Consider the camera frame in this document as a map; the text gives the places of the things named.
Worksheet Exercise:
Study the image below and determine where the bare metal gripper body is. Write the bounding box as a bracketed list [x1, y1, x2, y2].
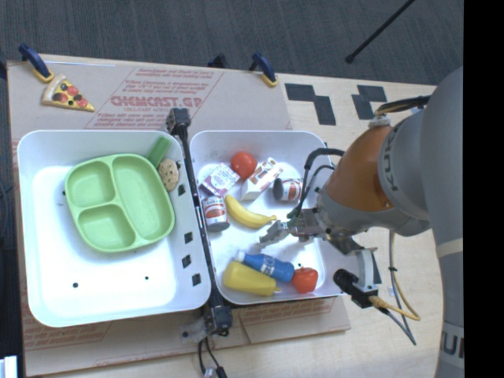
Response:
[289, 207, 332, 243]

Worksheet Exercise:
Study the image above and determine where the white plastic tray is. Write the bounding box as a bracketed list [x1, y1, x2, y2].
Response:
[188, 129, 348, 306]
[16, 128, 213, 328]

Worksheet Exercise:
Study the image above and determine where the blue bottle white cap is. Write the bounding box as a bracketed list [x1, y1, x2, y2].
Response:
[234, 250, 296, 284]

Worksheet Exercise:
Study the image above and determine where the yellow banana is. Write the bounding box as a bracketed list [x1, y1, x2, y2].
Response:
[224, 193, 278, 230]

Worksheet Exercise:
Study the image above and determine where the red and white can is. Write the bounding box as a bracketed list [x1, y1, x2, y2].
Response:
[272, 176, 305, 203]
[200, 195, 232, 233]

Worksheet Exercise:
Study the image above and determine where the yellow bottle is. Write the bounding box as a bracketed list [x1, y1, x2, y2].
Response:
[221, 260, 283, 298]

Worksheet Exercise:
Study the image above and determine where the white and red carton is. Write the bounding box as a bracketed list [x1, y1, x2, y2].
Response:
[239, 156, 284, 202]

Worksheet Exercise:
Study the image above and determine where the red tomato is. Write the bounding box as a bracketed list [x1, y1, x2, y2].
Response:
[229, 150, 258, 180]

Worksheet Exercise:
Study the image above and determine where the pink and white packet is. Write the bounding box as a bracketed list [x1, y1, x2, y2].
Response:
[198, 162, 241, 198]

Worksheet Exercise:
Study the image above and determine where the thin black and white rod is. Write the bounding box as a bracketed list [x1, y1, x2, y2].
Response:
[177, 127, 220, 307]

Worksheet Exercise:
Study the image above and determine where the beige chocolate chip biscuit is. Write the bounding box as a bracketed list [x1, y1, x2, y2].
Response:
[157, 157, 180, 193]

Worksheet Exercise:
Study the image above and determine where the brown cardboard board red print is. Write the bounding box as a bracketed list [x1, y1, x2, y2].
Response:
[6, 53, 352, 377]

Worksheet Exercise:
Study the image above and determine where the green cylinder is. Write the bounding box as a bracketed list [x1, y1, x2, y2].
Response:
[146, 135, 172, 169]

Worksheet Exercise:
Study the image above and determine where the green divided plate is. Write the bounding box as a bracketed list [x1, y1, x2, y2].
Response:
[63, 152, 176, 254]

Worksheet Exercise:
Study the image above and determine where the black tripod leg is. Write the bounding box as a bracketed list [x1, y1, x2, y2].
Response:
[344, 0, 443, 65]

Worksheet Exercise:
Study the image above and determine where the yellow pizza slice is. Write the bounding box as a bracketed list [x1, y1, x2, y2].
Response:
[40, 73, 96, 113]

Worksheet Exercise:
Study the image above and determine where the black cylinder on white bracket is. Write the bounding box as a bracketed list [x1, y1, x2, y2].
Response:
[332, 246, 380, 310]

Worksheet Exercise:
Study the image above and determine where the black block with thin wires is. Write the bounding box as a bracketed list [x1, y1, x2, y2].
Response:
[165, 107, 192, 134]
[207, 304, 234, 332]

